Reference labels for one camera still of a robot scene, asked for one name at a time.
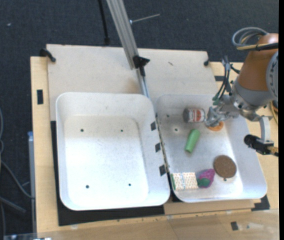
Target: green cylinder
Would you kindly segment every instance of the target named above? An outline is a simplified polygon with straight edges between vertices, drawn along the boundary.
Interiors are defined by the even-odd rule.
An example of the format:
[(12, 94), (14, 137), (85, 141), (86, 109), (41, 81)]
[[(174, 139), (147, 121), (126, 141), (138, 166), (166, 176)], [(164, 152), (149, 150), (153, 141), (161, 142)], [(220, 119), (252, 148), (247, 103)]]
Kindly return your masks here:
[(185, 151), (191, 153), (200, 137), (201, 133), (197, 129), (192, 129), (188, 134), (187, 142), (185, 145)]

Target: wooden table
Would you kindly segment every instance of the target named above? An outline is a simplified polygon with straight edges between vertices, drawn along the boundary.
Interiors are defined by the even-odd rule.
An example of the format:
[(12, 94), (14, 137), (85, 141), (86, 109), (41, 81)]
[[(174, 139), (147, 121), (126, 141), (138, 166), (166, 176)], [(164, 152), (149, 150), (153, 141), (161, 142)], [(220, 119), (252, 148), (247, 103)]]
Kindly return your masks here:
[[(234, 63), (240, 69), (241, 63)], [(223, 66), (219, 62), (210, 62), (214, 75), (223, 75)], [(141, 218), (121, 220), (105, 220), (77, 225), (59, 226), (56, 206), (56, 191), (53, 168), (53, 155), (50, 131), (50, 111), (48, 95), (47, 58), (31, 57), (31, 91), (32, 91), (32, 121), (34, 137), (34, 164), (36, 188), (36, 226), (39, 234), (46, 236), (59, 235), (59, 239), (124, 239), (134, 236), (135, 239), (184, 239), (183, 236), (193, 236), (194, 230), (198, 236), (205, 236), (207, 231), (229, 239), (229, 235), (244, 229), (245, 223), (262, 220), (264, 225), (275, 231), (279, 230), (279, 162), (278, 157), (260, 155), (260, 160), (267, 184), (267, 197), (271, 206), (268, 211), (251, 212), (251, 208), (261, 200), (215, 201), (203, 203), (175, 203), (169, 200), (164, 204), (165, 214)], [(232, 73), (230, 80), (235, 79)], [(42, 90), (43, 102), (38, 104), (37, 91)], [(272, 115), (269, 107), (262, 109), (261, 115)], [(248, 121), (251, 134), (260, 136), (258, 123)], [(272, 140), (278, 147), (278, 125), (271, 120)], [(230, 222), (243, 221), (239, 230), (234, 230)], [(262, 230), (254, 228), (258, 236)]]

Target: tin can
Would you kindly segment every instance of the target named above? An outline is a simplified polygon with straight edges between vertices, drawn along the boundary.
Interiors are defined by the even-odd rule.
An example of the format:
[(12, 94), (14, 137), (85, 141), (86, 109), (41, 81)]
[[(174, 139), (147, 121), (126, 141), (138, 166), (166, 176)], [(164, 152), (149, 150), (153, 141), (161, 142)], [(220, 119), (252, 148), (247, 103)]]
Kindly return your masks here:
[(183, 119), (186, 123), (199, 123), (205, 120), (205, 111), (202, 108), (186, 108), (183, 111)]

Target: black floor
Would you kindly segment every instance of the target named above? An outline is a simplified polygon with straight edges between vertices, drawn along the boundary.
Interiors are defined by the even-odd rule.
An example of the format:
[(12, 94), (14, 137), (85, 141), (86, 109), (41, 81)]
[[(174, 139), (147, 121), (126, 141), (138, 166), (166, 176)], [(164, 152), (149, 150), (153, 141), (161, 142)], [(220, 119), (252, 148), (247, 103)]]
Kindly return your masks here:
[[(111, 45), (119, 46), (103, 1)], [(139, 48), (207, 51), (212, 61), (228, 55), (243, 61), (232, 34), (244, 27), (279, 31), (279, 0), (124, 0), (130, 19), (160, 14), (133, 24)], [(28, 135), (32, 131), (30, 56), (46, 44), (103, 45), (97, 0), (0, 0), (0, 107), (4, 118), (2, 160), (29, 192)], [(3, 204), (6, 234), (32, 231), (30, 199), (2, 168), (0, 194), (26, 209)], [(3, 222), (0, 209), (0, 239)]]

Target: tray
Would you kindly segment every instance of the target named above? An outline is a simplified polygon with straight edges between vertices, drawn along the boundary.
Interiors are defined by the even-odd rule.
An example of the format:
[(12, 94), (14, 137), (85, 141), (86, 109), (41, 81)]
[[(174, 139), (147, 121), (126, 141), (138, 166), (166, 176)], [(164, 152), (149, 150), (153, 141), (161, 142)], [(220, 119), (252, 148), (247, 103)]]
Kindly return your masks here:
[(151, 101), (66, 92), (56, 100), (60, 197), (71, 210), (159, 206), (170, 188)]
[[(237, 166), (234, 177), (224, 179), (217, 174), (209, 188), (179, 190), (174, 193), (187, 203), (217, 200), (259, 199), (267, 184), (256, 152), (244, 144), (249, 134), (243, 117), (225, 121), (221, 131), (212, 131), (204, 122), (186, 123), (185, 108), (204, 109), (212, 105), (213, 95), (163, 95), (157, 100), (159, 129), (169, 173), (199, 173), (213, 168), (219, 155), (229, 156)], [(201, 133), (192, 153), (184, 151), (191, 129)]]

